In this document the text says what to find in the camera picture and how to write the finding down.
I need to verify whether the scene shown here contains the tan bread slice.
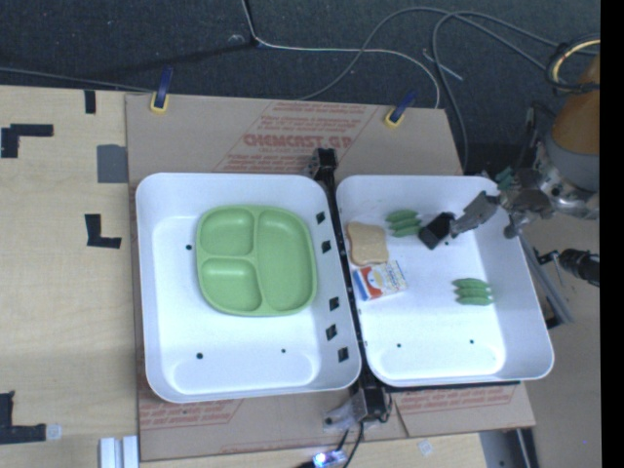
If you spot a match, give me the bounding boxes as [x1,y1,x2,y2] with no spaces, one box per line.
[345,220,390,268]

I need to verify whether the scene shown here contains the green pea pods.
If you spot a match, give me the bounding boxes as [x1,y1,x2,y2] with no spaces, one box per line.
[450,277,495,307]
[384,208,423,239]

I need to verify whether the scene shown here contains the black cube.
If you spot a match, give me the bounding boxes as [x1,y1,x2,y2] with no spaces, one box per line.
[417,212,457,252]

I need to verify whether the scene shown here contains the black cylinder on white bracket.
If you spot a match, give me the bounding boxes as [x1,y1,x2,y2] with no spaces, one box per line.
[533,247,602,290]

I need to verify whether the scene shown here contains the green divided plate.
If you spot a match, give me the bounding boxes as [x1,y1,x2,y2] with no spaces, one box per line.
[195,204,319,318]

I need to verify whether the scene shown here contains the white, orange and blue carton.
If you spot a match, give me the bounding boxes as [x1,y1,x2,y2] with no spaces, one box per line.
[351,259,410,303]

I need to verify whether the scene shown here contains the brown cardboard board, red print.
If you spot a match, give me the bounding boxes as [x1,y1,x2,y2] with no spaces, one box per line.
[124,92,537,462]

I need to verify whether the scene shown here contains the black block with thin wires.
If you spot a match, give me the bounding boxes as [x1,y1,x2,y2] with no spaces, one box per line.
[305,146,340,182]
[347,382,392,424]

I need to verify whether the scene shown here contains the white plastic tray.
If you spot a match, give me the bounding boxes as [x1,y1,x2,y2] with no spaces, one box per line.
[335,174,556,389]
[135,172,364,405]

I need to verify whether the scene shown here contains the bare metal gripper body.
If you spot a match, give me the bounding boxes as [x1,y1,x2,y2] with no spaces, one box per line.
[497,167,601,222]

